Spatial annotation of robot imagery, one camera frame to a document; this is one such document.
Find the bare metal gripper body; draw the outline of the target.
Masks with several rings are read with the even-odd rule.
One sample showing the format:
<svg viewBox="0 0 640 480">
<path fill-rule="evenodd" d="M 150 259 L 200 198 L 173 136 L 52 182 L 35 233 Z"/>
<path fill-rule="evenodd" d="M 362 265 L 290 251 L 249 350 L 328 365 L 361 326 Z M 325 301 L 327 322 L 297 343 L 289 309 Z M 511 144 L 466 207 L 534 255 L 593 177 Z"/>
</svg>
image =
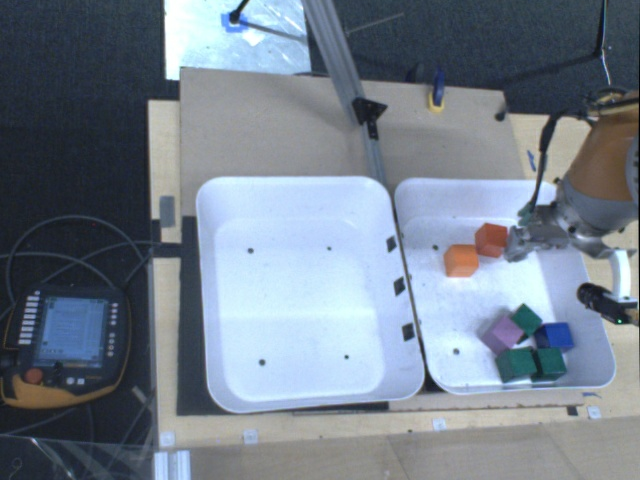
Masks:
<svg viewBox="0 0 640 480">
<path fill-rule="evenodd" d="M 518 226 L 526 229 L 530 253 L 575 248 L 593 259 L 608 259 L 615 251 L 603 241 L 608 231 L 592 226 L 561 204 L 525 205 L 518 212 Z"/>
</svg>

